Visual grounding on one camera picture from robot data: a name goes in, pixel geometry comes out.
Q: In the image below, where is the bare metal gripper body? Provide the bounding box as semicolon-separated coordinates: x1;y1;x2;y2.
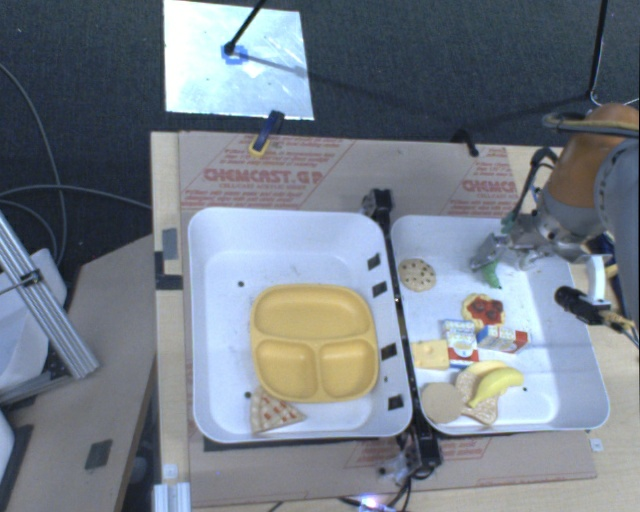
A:
503;213;592;265

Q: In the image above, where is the round tart with red topping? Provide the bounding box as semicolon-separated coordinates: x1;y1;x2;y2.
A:
460;292;505;331

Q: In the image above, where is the beige chocolate chip cookie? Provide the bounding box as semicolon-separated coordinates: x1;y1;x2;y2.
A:
397;257;438;293

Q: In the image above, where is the red and white carton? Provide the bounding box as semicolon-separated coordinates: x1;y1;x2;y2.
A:
476;324;531;355

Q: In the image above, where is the blue and white carton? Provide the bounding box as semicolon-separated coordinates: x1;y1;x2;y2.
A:
439;318;480;370

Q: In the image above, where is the thin black rod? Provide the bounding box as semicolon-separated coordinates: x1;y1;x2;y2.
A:
378;212;426;439

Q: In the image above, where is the white plastic tray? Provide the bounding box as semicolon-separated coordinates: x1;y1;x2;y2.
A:
389;214;612;435
187;206;415;445

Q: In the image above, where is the yellow cheese wedge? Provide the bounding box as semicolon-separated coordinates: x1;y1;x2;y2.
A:
409;338;451;372

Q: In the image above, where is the yellow banana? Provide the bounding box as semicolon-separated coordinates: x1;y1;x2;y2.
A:
464;360;526;409

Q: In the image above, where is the round beige biscuit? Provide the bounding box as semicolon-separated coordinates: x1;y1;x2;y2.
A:
421;382;467;425

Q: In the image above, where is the beige bread slice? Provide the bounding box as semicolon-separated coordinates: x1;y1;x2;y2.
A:
454;367;501;427

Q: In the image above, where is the brown cardboard board, red print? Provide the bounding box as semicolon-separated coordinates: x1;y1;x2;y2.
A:
177;130;599;509

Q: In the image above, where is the yellow divided plate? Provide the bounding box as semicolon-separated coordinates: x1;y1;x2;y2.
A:
248;283;380;404

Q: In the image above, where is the toy pizza slice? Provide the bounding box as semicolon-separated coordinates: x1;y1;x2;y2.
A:
248;384;308;435

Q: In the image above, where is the black cylinder on white bracket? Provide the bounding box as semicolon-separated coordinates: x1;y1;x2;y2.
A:
553;252;614;326

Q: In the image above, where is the black block with wires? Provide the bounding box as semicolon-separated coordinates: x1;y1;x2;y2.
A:
405;428;444;472
361;187;394;219

